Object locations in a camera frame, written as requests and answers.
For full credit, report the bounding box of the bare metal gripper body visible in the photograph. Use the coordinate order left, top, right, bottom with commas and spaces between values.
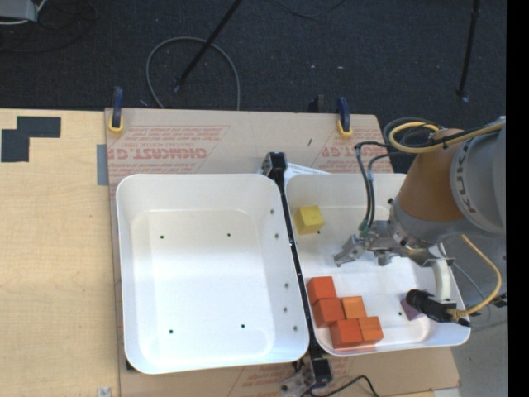
357, 219, 440, 266

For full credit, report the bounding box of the white plastic tray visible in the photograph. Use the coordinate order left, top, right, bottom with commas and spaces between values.
284, 173, 472, 358
115, 173, 312, 376

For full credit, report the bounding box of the orange cube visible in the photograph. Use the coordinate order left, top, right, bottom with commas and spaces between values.
358, 315, 385, 344
306, 275, 338, 306
328, 318, 365, 351
311, 297, 346, 328
341, 295, 369, 320

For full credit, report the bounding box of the yellow cube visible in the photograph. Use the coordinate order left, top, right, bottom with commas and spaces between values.
292, 204, 325, 237

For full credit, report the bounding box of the thin black rod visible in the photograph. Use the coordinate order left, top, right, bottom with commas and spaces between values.
277, 166, 323, 360

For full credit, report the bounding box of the purple cube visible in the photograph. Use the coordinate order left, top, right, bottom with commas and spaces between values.
399, 296, 427, 322

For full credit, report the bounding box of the white paper sheet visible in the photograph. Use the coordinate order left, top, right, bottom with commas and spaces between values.
286, 162, 331, 178

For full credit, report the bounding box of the brown cardboard board, red print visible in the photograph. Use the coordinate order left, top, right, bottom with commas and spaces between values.
104, 107, 462, 397

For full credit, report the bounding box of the black cylinder on white bracket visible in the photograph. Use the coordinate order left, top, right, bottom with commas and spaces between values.
405, 256, 460, 323

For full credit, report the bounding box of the black block with thin wires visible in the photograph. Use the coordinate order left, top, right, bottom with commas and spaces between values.
265, 151, 289, 179
311, 356, 334, 387

